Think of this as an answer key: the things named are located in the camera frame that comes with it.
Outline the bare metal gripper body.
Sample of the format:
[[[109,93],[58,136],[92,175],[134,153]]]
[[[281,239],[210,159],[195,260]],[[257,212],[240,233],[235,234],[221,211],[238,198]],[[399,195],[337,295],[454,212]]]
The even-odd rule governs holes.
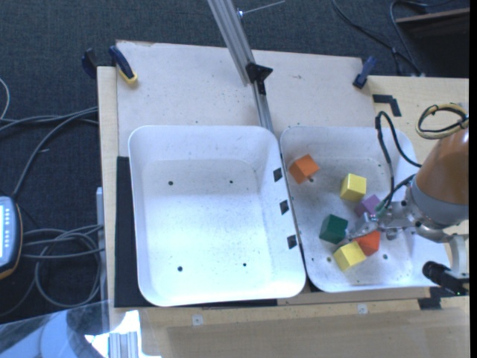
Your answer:
[[[450,242],[454,236],[445,229],[455,225],[454,218],[439,201],[417,204],[410,198],[376,208],[376,223],[391,239],[398,230],[410,228],[418,236],[436,243]]]

